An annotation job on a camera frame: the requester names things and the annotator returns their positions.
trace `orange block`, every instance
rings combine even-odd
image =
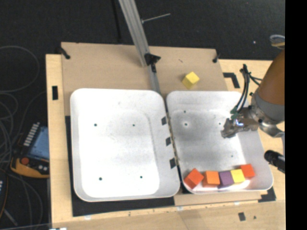
[[[206,171],[203,173],[203,176],[203,187],[215,187],[221,183],[218,171]]]
[[[240,166],[245,178],[251,178],[255,176],[255,172],[253,166],[249,164],[244,164]]]
[[[195,168],[184,178],[184,183],[191,189],[196,187],[203,180],[203,175]]]

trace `cube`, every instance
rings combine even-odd
[[[255,176],[253,166],[249,164],[244,164],[240,166],[245,178],[252,178]]]
[[[220,176],[220,181],[221,181],[219,188],[230,186],[235,183],[230,171],[219,172],[219,176]]]
[[[184,79],[182,80],[182,83],[188,89],[191,89],[199,80],[200,78],[192,71],[184,77]]]
[[[186,178],[184,178],[184,183],[188,185],[191,189],[196,187],[203,180],[203,175],[197,170],[193,169]]]
[[[216,187],[221,183],[217,171],[206,171],[202,175],[204,176],[202,181],[203,187]]]
[[[235,184],[239,184],[245,181],[245,177],[241,169],[231,170],[230,173]]]

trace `white tray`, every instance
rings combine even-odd
[[[153,91],[71,95],[73,183],[84,201],[173,196],[180,186],[163,98]]]
[[[218,189],[204,188],[201,183],[194,194],[225,191],[268,190],[273,177],[265,161],[264,149],[257,131],[240,132],[233,138],[223,138],[221,130],[230,110],[237,104],[238,92],[175,91],[167,96],[170,124],[179,160],[180,173],[185,178],[196,168],[206,170],[232,170],[251,163],[256,176],[241,185]]]

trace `yellow cube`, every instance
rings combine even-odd
[[[184,77],[184,79],[182,80],[182,83],[188,89],[191,89],[199,80],[200,78],[192,71]]]
[[[234,179],[235,184],[245,181],[245,177],[241,169],[231,170],[230,173],[232,175],[232,178]]]

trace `purple block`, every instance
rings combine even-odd
[[[235,183],[230,171],[219,172],[219,176],[220,176],[220,181],[221,181],[221,184],[219,187],[230,186]]]

